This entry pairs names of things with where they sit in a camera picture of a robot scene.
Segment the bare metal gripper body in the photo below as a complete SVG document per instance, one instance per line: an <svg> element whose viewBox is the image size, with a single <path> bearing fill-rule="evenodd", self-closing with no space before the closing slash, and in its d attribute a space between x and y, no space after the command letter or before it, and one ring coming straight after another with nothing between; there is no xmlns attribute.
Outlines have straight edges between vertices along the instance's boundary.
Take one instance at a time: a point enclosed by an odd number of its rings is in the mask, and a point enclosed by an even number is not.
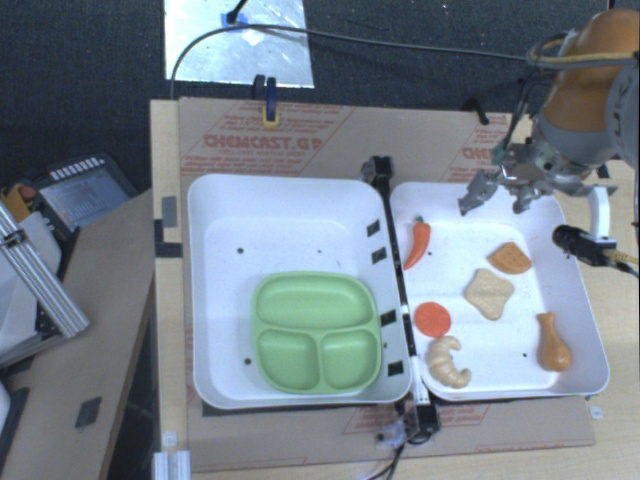
<svg viewBox="0 0 640 480"><path fill-rule="evenodd" d="M512 192L532 193L534 198L554 191L571 197L586 197L596 187L608 194L616 185L588 184L586 178L596 169L558 154L546 143L511 143L499 162L499 183Z"/></svg>

